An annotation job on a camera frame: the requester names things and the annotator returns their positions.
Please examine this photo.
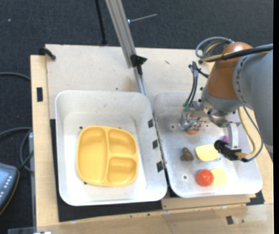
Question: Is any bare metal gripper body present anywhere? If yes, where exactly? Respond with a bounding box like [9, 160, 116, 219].
[186, 107, 233, 128]

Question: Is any orange sprinkled doughnut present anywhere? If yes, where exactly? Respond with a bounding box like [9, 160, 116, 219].
[185, 123, 201, 135]

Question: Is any pale yellow slice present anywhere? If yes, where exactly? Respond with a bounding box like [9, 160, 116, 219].
[210, 168, 228, 187]
[195, 144, 219, 162]

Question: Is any brown lump toy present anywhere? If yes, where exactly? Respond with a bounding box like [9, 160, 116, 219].
[180, 147, 195, 162]

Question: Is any white plastic tray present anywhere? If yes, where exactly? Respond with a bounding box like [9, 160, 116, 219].
[152, 92, 264, 199]
[55, 89, 168, 207]

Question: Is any red ball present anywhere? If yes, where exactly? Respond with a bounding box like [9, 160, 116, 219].
[196, 169, 215, 187]

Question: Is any yellow divided plate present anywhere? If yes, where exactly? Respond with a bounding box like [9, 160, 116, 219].
[76, 125, 140, 188]

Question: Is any pale wood board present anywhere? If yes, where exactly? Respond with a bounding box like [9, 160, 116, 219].
[44, 43, 258, 211]

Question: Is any black cylinder on white bracket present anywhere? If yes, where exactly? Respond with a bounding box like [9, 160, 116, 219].
[214, 122, 242, 161]

